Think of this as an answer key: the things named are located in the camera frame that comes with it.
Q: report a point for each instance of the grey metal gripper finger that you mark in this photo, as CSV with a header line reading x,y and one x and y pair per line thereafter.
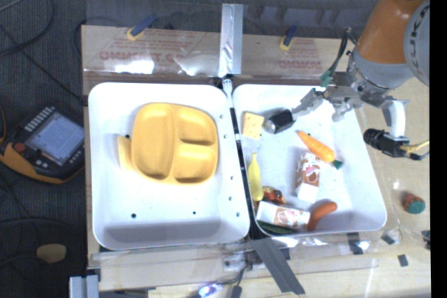
x,y
340,111
309,103

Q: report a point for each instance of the brown and white carton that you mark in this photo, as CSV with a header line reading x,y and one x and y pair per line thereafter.
x,y
308,176
283,216

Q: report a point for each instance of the white plastic tray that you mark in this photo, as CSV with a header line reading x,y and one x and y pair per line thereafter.
x,y
349,192
157,213

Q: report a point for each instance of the yellow divided plate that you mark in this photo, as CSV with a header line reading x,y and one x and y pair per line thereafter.
x,y
164,143

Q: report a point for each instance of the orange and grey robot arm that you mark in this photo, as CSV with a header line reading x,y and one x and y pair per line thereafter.
x,y
384,35

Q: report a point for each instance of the dark green flat toy food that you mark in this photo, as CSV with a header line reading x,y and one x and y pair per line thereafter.
x,y
277,229

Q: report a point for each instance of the yellow banana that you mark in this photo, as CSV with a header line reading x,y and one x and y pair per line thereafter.
x,y
255,174

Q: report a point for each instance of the black can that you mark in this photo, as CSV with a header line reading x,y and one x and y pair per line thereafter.
x,y
281,120

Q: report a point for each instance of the thin black and white rod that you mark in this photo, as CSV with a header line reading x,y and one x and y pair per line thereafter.
x,y
238,136

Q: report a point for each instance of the black cylinder on white bracket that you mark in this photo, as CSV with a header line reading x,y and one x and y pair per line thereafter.
x,y
384,141

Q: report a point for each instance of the orange sausage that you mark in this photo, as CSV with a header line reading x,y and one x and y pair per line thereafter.
x,y
323,212

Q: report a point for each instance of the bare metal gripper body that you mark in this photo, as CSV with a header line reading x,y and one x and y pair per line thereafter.
x,y
356,92

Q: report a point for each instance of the brown cardboard board red print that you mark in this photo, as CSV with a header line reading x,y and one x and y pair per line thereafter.
x,y
157,49

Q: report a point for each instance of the yellow cheese slice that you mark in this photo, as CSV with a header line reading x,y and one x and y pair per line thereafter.
x,y
252,125

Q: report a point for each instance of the orange and green strawberry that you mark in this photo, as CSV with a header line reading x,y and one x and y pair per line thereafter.
x,y
414,203

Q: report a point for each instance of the brown and red toy food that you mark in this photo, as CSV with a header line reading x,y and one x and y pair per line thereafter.
x,y
274,195

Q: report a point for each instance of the beige oval object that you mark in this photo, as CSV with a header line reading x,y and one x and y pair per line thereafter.
x,y
51,253

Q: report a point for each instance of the orange carrot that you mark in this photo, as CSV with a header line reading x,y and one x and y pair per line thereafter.
x,y
316,146

